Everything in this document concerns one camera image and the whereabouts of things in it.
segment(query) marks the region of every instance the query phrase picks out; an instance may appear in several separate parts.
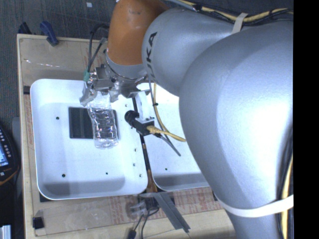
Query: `gray carpet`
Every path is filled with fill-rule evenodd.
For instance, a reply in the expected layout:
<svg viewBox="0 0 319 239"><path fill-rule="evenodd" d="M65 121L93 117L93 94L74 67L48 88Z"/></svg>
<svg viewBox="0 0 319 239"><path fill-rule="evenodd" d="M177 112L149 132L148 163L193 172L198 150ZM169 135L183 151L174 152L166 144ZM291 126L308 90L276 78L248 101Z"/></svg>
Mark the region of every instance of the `gray carpet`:
<svg viewBox="0 0 319 239"><path fill-rule="evenodd" d="M190 1L247 13L294 8L294 0ZM88 8L86 2L91 2L93 7ZM39 24L47 20L57 36L89 38L95 24L110 22L114 6L115 0L0 0L0 124L9 134L12 119L19 114L16 34L20 24L25 21L33 33L40 34ZM0 225L13 223L14 205L12 200L0 202Z"/></svg>

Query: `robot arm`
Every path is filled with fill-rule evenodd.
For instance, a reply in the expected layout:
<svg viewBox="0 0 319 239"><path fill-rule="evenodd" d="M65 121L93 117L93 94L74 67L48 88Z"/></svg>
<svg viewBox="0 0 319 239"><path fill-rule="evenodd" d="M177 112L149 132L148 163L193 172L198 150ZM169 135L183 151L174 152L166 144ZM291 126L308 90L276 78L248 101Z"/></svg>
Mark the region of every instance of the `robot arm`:
<svg viewBox="0 0 319 239"><path fill-rule="evenodd" d="M166 10L160 2L152 3L155 13L143 14L145 2L138 2L141 10L131 10L130 0L116 5L104 69L107 90L132 97L148 76L179 96L187 143L217 197L241 210L277 201L283 160L292 153L293 22L244 26L233 34L233 24L190 10ZM123 5L135 13L132 35L112 25L128 24L119 21ZM148 19L134 34L141 29L136 20L141 14ZM127 50L121 53L120 47ZM228 215L238 239L281 238L275 214Z"/></svg>

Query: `plastic water bottle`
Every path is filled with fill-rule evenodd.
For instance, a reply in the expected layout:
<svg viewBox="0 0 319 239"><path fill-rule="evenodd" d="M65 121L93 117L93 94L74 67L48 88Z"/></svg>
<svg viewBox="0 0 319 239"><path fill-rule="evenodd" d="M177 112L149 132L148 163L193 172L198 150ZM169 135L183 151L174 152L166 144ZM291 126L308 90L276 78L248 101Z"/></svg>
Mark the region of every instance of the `plastic water bottle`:
<svg viewBox="0 0 319 239"><path fill-rule="evenodd" d="M119 141L110 94L102 95L99 91L96 98L87 104L87 110L92 121L95 147L104 149L117 145Z"/></svg>

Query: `transparent plastic package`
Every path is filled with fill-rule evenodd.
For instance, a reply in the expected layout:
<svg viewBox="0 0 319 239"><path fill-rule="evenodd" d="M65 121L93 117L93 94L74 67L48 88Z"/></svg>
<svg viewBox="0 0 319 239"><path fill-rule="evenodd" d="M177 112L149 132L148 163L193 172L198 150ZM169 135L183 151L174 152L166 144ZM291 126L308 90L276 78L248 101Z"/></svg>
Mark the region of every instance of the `transparent plastic package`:
<svg viewBox="0 0 319 239"><path fill-rule="evenodd" d="M92 121L95 147L105 149L117 145L119 139L110 94L98 91L86 108Z"/></svg>

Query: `blue clamp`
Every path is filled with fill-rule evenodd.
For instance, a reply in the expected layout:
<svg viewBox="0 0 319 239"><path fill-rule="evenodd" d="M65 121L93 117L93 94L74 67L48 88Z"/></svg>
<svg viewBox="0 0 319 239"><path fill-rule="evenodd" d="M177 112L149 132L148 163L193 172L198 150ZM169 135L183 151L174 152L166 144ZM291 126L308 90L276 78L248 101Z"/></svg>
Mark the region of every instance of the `blue clamp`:
<svg viewBox="0 0 319 239"><path fill-rule="evenodd" d="M51 26L51 24L48 21L42 21L40 23L40 29L42 30L42 32L47 35L47 41L52 45L55 46L59 43L59 41L56 39L55 37L55 33L53 31L53 28Z"/></svg>

